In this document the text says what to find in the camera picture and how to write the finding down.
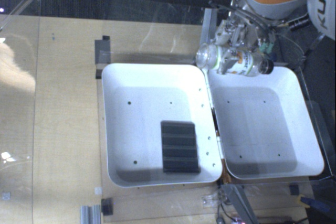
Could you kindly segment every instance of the metal bracket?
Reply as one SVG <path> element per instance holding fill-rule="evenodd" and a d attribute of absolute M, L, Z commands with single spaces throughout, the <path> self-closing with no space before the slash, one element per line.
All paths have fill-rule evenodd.
<path fill-rule="evenodd" d="M 237 213 L 246 224 L 259 224 L 242 186 L 234 184 L 222 185 L 226 197 L 232 202 Z"/>
<path fill-rule="evenodd" d="M 222 58 L 224 59 L 224 62 L 220 63 L 220 72 L 226 73 L 227 70 L 229 70 L 231 67 L 235 65 L 235 63 L 239 60 L 239 57 L 237 57 L 237 51 L 235 49 L 228 49 L 224 52 L 222 55 Z"/>
<path fill-rule="evenodd" d="M 204 10 L 203 24 L 200 45 L 203 43 L 210 43 L 210 40 L 214 38 L 217 27 L 217 9 L 206 8 Z"/>
<path fill-rule="evenodd" d="M 101 224 L 100 205 L 82 206 L 80 214 L 81 224 Z"/>
<path fill-rule="evenodd" d="M 319 104 L 314 101 L 306 101 L 306 105 L 317 139 L 324 151 L 330 175 L 336 178 L 336 154 Z"/>
<path fill-rule="evenodd" d="M 222 188 L 219 188 L 215 193 L 211 195 L 204 195 L 201 198 L 202 198 L 202 204 L 204 208 L 217 207 L 222 203 L 226 205 L 231 205 L 230 201 L 228 200 Z"/>

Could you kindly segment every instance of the bottle label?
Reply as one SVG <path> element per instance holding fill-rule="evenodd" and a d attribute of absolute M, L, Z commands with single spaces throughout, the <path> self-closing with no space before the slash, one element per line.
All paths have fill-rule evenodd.
<path fill-rule="evenodd" d="M 220 58 L 221 58 L 221 55 L 223 53 L 223 49 L 221 48 L 221 46 L 216 46 L 216 49 L 217 49 L 217 58 L 216 58 L 216 62 L 214 64 L 214 66 L 212 68 L 212 69 L 215 69 L 215 70 L 217 70 L 219 68 L 219 65 L 220 65 L 220 62 L 221 62 Z"/>
<path fill-rule="evenodd" d="M 238 61 L 229 69 L 227 73 L 248 75 L 253 66 L 253 56 L 244 50 L 237 50 Z"/>

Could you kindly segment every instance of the wire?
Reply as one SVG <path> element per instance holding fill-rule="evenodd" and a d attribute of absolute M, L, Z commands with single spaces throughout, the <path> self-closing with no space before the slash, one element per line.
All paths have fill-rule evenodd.
<path fill-rule="evenodd" d="M 300 224 L 300 223 L 303 223 L 305 220 L 308 220 L 308 218 L 302 218 L 296 222 L 294 222 L 294 224 Z"/>
<path fill-rule="evenodd" d="M 306 52 L 306 56 L 309 56 L 317 48 L 317 45 L 322 41 L 322 39 L 324 37 L 325 37 L 325 34 L 319 33 L 319 35 L 317 36 L 317 38 L 309 46 L 309 49 Z"/>
<path fill-rule="evenodd" d="M 232 221 L 236 222 L 236 219 L 234 219 L 233 217 L 230 217 L 230 216 L 227 214 L 227 212 L 225 212 L 223 204 L 220 204 L 220 205 L 218 206 L 218 214 L 219 214 L 219 207 L 222 208 L 223 213 L 224 213 L 229 219 L 231 219 Z"/>
<path fill-rule="evenodd" d="M 295 41 L 291 40 L 290 38 L 286 37 L 286 36 L 283 35 L 283 34 L 280 34 L 280 33 L 275 33 L 275 34 L 276 34 L 276 36 L 283 37 L 284 39 L 286 39 L 286 40 L 292 42 L 292 43 L 293 43 L 293 44 L 294 44 L 294 45 L 295 45 L 295 46 L 302 52 L 303 55 L 305 54 L 304 51 L 302 50 L 302 48 L 301 48 Z"/>
<path fill-rule="evenodd" d="M 218 9 L 218 13 L 220 10 L 226 10 L 229 12 L 233 12 L 236 15 L 238 15 L 238 17 L 242 18 L 242 19 L 248 19 L 254 22 L 254 24 L 256 26 L 259 27 L 259 29 L 264 33 L 266 42 L 269 42 L 269 28 L 268 25 L 262 21 L 259 17 L 257 17 L 255 14 L 250 13 L 246 10 L 243 10 L 241 8 L 235 8 L 235 7 L 226 7 L 223 5 L 219 5 L 219 4 L 215 4 L 212 1 L 209 2 L 209 4 L 211 5 L 211 7 L 213 8 L 217 8 Z"/>

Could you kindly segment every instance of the wooden table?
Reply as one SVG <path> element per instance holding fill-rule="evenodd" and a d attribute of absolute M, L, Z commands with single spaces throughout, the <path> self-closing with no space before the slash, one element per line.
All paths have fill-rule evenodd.
<path fill-rule="evenodd" d="M 95 40 L 103 35 L 110 36 L 112 50 L 116 52 L 176 53 L 190 57 L 198 48 L 200 33 L 201 26 L 40 19 L 34 121 L 34 224 L 79 223 L 80 207 L 100 204 L 103 197 L 101 188 L 111 184 L 106 182 L 106 167 L 101 159 L 102 130 L 99 126 L 103 121 L 98 110 L 100 93 L 95 79 Z M 103 189 L 103 194 L 109 194 L 110 190 Z M 113 193 L 123 196 L 127 191 L 118 188 Z M 162 208 L 171 206 L 164 201 L 162 203 Z M 200 201 L 194 198 L 190 199 L 192 203 L 200 207 Z M 259 205 L 255 213 L 257 216 L 287 216 L 295 220 L 306 216 L 305 209 L 298 204 L 293 206 L 290 203 L 289 206 L 286 201 L 282 204 L 283 208 L 271 209 L 263 209 Z M 212 208 L 196 212 L 193 216 L 123 223 L 213 224 L 215 211 Z M 132 207 L 125 209 L 125 214 L 133 213 L 139 218 L 153 215 Z M 6 223 L 24 222 L 24 214 L 22 218 L 18 214 L 15 222 L 13 216 L 8 218 Z M 271 222 L 272 218 L 263 220 Z"/>

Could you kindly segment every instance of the black cable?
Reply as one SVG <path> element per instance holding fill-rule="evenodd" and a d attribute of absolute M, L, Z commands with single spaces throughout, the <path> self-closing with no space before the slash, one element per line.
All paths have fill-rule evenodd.
<path fill-rule="evenodd" d="M 308 218 L 302 218 L 296 222 L 294 222 L 294 224 L 300 224 L 300 223 L 303 223 L 305 220 L 308 220 Z"/>
<path fill-rule="evenodd" d="M 220 206 L 218 206 L 218 211 L 219 211 L 219 207 L 222 208 L 223 213 L 224 213 L 229 219 L 231 219 L 232 221 L 236 222 L 236 219 L 234 219 L 233 217 L 230 217 L 230 216 L 227 214 L 227 212 L 225 212 L 224 207 L 223 207 L 223 204 L 221 204 Z"/>
<path fill-rule="evenodd" d="M 216 219 L 216 223 L 217 223 L 217 224 L 225 224 L 224 219 L 223 219 L 222 216 L 219 214 L 219 207 L 220 207 L 220 205 L 218 205 L 218 208 L 217 208 L 217 219 Z"/>
<path fill-rule="evenodd" d="M 295 45 L 296 48 L 298 48 L 298 49 L 300 50 L 300 52 L 302 53 L 301 58 L 300 58 L 298 61 L 296 61 L 296 63 L 291 63 L 291 61 L 288 61 L 288 59 L 285 57 L 285 54 L 284 54 L 284 52 L 283 52 L 283 48 L 282 48 L 282 46 L 283 46 L 282 41 L 281 41 L 281 40 L 278 40 L 281 57 L 283 58 L 283 60 L 284 60 L 285 62 L 289 63 L 289 68 L 292 69 L 292 70 L 296 70 L 296 69 L 298 69 L 299 67 L 301 67 L 301 65 L 302 65 L 302 64 L 305 62 L 305 60 L 306 60 L 306 55 L 305 55 L 304 51 L 302 50 L 302 48 L 301 48 L 301 47 L 300 47 L 294 40 L 292 40 L 292 39 L 286 37 L 286 36 L 283 35 L 283 34 L 276 33 L 275 35 L 276 35 L 276 36 L 279 36 L 279 37 L 282 37 L 282 38 L 284 38 L 284 39 L 287 40 L 287 41 L 290 41 L 293 45 Z"/>

